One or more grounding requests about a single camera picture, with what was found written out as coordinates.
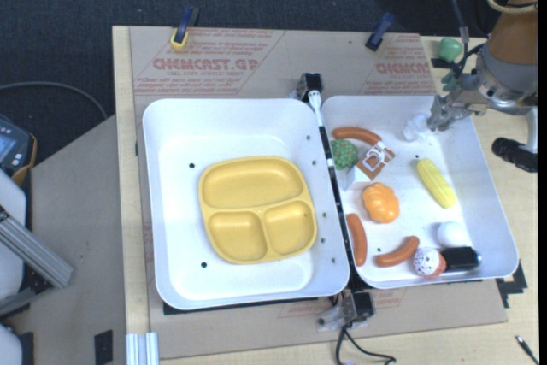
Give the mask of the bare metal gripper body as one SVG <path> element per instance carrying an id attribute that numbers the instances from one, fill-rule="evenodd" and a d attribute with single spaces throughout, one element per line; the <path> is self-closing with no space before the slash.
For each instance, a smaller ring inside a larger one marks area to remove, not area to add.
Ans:
<path id="1" fill-rule="evenodd" d="M 537 107 L 535 92 L 515 91 L 489 73 L 472 72 L 444 78 L 446 112 L 464 116 L 483 115 L 493 109 L 508 115 L 524 115 Z"/>

